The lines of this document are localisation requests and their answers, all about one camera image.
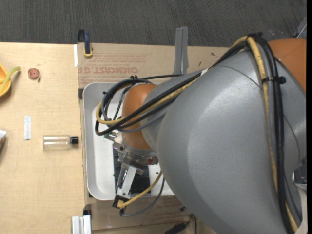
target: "yellow bowl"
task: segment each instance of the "yellow bowl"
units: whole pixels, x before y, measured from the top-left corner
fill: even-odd
[[[4,68],[4,67],[2,66],[2,64],[0,63],[0,87],[1,87],[1,85],[2,85],[2,83],[3,83],[3,81],[4,81],[4,79],[6,78],[7,74],[8,74],[7,71],[5,70],[5,68]],[[11,87],[11,79],[10,79],[10,80],[8,81],[8,83],[6,84],[4,90],[0,93],[0,98],[1,98],[2,96],[4,96],[4,95],[6,94],[6,92],[9,91],[10,87]]]

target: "blue and yellow clamp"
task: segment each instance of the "blue and yellow clamp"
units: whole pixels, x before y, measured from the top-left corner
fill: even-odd
[[[86,58],[90,58],[92,56],[92,47],[90,46],[89,32],[84,31],[84,29],[79,29],[78,42],[84,42],[83,55]]]

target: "gray carpet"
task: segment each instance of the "gray carpet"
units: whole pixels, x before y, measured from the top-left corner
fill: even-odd
[[[174,45],[189,27],[190,46],[230,46],[262,31],[267,40],[292,36],[307,0],[0,0],[0,41]]]

